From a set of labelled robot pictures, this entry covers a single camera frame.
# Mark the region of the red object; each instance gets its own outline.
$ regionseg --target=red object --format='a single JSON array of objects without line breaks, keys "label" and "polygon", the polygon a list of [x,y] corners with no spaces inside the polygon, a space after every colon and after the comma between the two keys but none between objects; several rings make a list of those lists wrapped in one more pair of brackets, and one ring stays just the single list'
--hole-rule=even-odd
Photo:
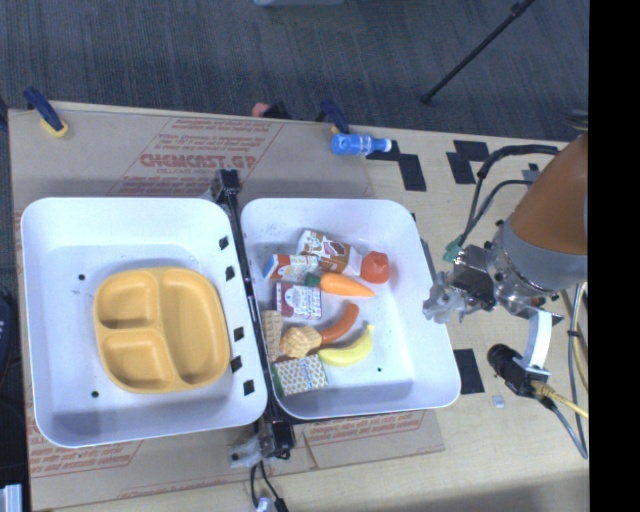
[{"label": "red object", "polygon": [[383,252],[371,251],[362,260],[360,277],[370,283],[386,283],[391,275],[389,257]]}]

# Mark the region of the black metal bar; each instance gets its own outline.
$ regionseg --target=black metal bar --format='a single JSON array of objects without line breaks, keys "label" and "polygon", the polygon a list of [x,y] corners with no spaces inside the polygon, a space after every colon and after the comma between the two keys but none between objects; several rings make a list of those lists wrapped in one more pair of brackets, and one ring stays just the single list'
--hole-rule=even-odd
[{"label": "black metal bar", "polygon": [[431,101],[431,98],[442,89],[451,79],[456,76],[469,62],[484,50],[500,33],[507,28],[518,16],[520,16],[535,0],[524,0],[511,7],[511,14],[504,20],[498,28],[496,28],[489,36],[482,41],[469,55],[467,55],[455,68],[453,68],[447,76],[445,76],[435,87],[420,97],[420,101],[425,105]]}]

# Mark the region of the orange carrot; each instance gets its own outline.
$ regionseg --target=orange carrot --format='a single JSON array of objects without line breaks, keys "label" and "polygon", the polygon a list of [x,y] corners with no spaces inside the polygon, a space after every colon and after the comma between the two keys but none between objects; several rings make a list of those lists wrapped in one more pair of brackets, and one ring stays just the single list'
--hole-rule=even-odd
[{"label": "orange carrot", "polygon": [[320,335],[322,336],[322,344],[331,343],[332,341],[337,340],[343,334],[346,334],[353,324],[356,323],[356,319],[360,314],[360,308],[353,303],[349,303],[344,308],[342,312],[342,316],[340,319],[333,325],[330,325],[326,329],[322,329],[320,331]]},{"label": "orange carrot", "polygon": [[325,272],[320,276],[320,289],[333,295],[347,297],[373,297],[375,292],[350,277],[335,272]]}]

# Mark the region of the cardboard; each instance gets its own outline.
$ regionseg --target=cardboard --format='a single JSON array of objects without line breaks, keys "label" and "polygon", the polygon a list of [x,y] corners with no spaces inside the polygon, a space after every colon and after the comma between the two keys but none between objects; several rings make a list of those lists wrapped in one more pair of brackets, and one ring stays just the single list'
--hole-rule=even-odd
[{"label": "cardboard", "polygon": [[[9,113],[19,276],[20,215],[42,197],[200,197],[215,171],[227,167],[240,172],[241,206],[256,197],[371,194],[363,161],[328,151],[328,124],[52,104],[69,126],[61,139],[42,129],[37,112]],[[19,287],[25,325],[21,280]],[[227,447],[250,438],[250,425],[80,449],[50,443],[34,419],[24,329],[22,344],[33,510],[248,480],[249,468],[232,468]],[[444,450],[433,411],[306,423],[294,431],[290,460],[267,461],[272,474]]]}]

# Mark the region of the yellow banana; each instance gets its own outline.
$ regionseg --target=yellow banana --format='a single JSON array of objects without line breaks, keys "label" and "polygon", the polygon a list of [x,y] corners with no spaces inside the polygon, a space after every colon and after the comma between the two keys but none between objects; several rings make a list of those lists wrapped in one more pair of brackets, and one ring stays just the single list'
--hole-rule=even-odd
[{"label": "yellow banana", "polygon": [[373,348],[372,331],[373,325],[367,324],[364,334],[351,345],[343,348],[323,348],[318,351],[320,361],[329,366],[351,366],[362,361]]}]

